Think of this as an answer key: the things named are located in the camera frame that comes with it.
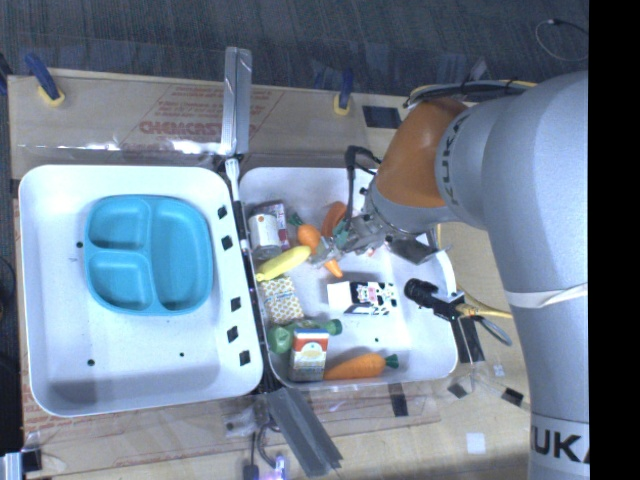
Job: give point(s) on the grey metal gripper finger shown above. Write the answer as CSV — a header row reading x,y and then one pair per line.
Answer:
x,y
322,257
336,244

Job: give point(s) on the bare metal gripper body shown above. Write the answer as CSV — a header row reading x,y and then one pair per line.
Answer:
x,y
367,233

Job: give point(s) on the orange carrot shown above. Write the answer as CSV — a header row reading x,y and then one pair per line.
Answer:
x,y
309,237
357,366

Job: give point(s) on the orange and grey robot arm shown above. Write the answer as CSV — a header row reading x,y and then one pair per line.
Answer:
x,y
525,178

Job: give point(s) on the orange rounded object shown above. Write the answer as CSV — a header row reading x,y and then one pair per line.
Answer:
x,y
333,218

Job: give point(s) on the yellow banana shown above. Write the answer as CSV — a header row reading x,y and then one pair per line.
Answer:
x,y
282,263

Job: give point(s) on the white cow print carton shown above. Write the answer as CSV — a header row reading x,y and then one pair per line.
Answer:
x,y
360,295

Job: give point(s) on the yellow patterned packet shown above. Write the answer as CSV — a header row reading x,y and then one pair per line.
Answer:
x,y
282,300

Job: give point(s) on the pink and white packet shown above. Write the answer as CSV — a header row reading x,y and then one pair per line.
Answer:
x,y
280,215

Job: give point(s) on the white and silver can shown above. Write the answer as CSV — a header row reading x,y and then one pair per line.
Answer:
x,y
264,233

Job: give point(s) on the green bottle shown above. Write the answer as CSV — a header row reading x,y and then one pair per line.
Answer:
x,y
280,338

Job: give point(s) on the orange and white juice carton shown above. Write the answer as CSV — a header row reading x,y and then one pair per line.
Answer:
x,y
309,355

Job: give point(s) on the thin black and white rod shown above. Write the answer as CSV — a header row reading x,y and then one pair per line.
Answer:
x,y
235,188

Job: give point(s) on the white plastic tray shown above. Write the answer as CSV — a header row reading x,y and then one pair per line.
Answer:
x,y
60,278
425,338

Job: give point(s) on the blue divided plate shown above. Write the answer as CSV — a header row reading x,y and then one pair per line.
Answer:
x,y
150,253

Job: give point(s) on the brown cardboard board red print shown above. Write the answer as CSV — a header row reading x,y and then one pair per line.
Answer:
x,y
150,113

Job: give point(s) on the black cylinder on white bracket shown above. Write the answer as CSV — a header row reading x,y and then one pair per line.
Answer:
x,y
422,292

